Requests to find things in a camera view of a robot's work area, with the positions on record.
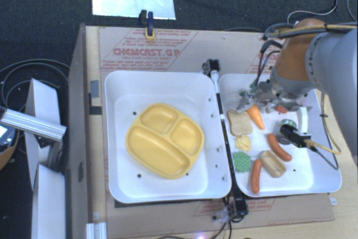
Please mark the yellow divided plate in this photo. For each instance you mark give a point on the yellow divided plate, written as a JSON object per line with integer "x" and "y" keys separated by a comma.
{"x": 162, "y": 142}

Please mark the white plastic tray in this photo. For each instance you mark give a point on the white plastic tray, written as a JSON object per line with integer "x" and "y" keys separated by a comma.
{"x": 302, "y": 176}
{"x": 167, "y": 86}

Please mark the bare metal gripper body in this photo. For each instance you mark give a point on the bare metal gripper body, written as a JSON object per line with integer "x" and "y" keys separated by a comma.
{"x": 270, "y": 93}

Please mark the small red sausage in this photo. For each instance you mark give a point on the small red sausage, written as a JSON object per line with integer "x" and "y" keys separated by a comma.
{"x": 282, "y": 109}

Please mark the orange sausage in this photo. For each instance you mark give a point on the orange sausage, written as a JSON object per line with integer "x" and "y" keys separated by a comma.
{"x": 256, "y": 176}
{"x": 279, "y": 147}

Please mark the orange carrot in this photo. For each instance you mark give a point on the orange carrot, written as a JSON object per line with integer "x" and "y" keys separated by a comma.
{"x": 256, "y": 116}

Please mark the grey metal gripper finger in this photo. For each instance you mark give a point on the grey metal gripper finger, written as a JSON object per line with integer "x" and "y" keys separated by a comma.
{"x": 244, "y": 100}
{"x": 270, "y": 109}

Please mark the beige bread slice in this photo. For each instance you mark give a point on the beige bread slice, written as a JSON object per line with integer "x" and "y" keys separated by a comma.
{"x": 239, "y": 123}

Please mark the black cylinder on white bracket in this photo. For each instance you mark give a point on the black cylinder on white bracket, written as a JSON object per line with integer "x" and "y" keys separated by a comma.
{"x": 295, "y": 135}

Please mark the brown cardboard board, red print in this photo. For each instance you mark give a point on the brown cardboard board, red print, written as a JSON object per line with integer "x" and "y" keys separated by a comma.
{"x": 179, "y": 50}

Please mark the beige hot dog bun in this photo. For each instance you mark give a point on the beige hot dog bun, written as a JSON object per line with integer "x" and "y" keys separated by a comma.
{"x": 273, "y": 163}

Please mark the thin black and white rod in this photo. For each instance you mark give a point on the thin black and white rod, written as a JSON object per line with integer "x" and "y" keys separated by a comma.
{"x": 223, "y": 123}

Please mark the pale yellow biscuit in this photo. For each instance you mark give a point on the pale yellow biscuit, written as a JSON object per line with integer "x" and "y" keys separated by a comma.
{"x": 242, "y": 143}

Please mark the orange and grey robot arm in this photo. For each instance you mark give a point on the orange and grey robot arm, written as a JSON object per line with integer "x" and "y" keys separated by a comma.
{"x": 330, "y": 56}

